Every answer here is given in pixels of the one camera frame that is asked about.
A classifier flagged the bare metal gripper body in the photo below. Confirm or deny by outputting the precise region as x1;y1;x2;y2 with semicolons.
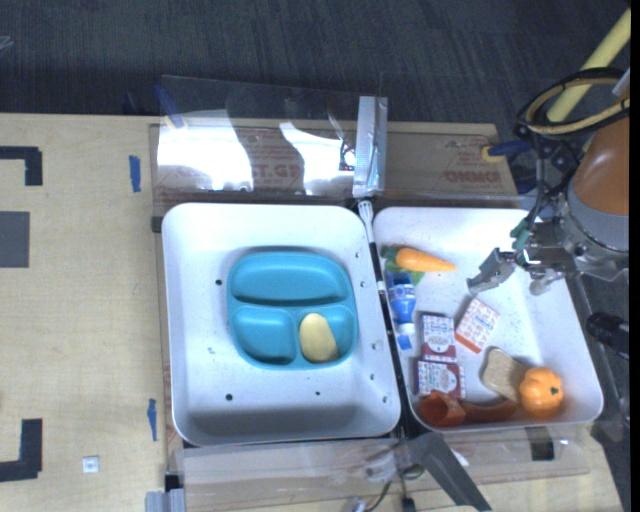
517;219;630;281

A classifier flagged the orange and white carton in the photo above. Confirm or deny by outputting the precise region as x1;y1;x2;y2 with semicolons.
454;296;502;355

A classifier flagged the white plastic tray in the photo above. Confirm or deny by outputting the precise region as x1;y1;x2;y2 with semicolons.
160;201;403;448
372;205;605;434

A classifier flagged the orange carrot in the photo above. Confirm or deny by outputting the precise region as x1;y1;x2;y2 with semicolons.
381;245;458;274

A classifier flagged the red and white carton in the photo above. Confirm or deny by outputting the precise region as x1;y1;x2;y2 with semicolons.
416;359;467;400
420;312;458;364

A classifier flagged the blue and white bottle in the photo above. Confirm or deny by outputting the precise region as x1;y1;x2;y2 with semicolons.
385;271;419;337

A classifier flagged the tan bread slice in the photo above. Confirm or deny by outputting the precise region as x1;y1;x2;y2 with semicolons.
480;347;529;403

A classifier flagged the orange pumpkin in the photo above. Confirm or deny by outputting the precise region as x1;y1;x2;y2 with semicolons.
517;366;565;420

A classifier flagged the brown sausage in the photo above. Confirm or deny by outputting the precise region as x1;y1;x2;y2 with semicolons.
459;396;519;424

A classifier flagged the orange brown cup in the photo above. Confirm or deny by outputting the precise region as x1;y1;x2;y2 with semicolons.
418;390;468;429

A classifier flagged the yellow potato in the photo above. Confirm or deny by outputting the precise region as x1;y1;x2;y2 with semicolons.
298;312;340;364

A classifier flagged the blue divided plate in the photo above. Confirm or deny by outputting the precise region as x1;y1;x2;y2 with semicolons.
225;250;358;371

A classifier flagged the black cylinder on white bracket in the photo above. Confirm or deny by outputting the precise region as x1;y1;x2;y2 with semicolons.
585;311;630;359

